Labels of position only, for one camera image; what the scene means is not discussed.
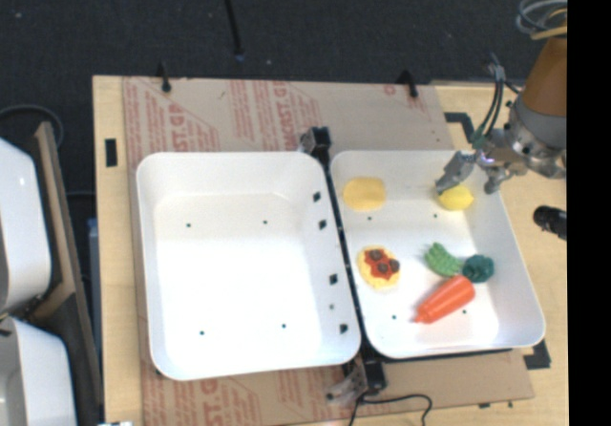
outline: toy carrot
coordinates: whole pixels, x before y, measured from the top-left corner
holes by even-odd
[[[455,275],[439,287],[419,307],[414,321],[430,324],[460,309],[475,298],[475,288],[467,277]]]

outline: white tray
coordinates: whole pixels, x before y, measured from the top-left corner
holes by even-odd
[[[357,352],[325,174],[298,152],[157,153],[137,170],[149,341],[177,380]]]
[[[32,157],[0,138],[0,314],[44,293],[51,253]]]
[[[0,424],[76,426],[73,384],[64,343],[7,317],[0,329]]]
[[[453,151],[351,151],[331,164],[346,233],[357,294],[371,345],[383,355],[417,356],[490,351],[533,346],[545,324],[499,193],[486,195],[486,177],[475,168],[465,181],[474,203],[465,211],[448,211],[437,202],[434,181]],[[386,203],[357,212],[342,198],[353,178],[383,180]],[[443,279],[426,265],[433,242],[458,258],[476,253],[495,261],[495,275],[475,285],[475,298],[462,311],[432,324],[413,322],[417,305]],[[375,290],[361,277],[357,254],[382,245],[401,263],[396,288]]]

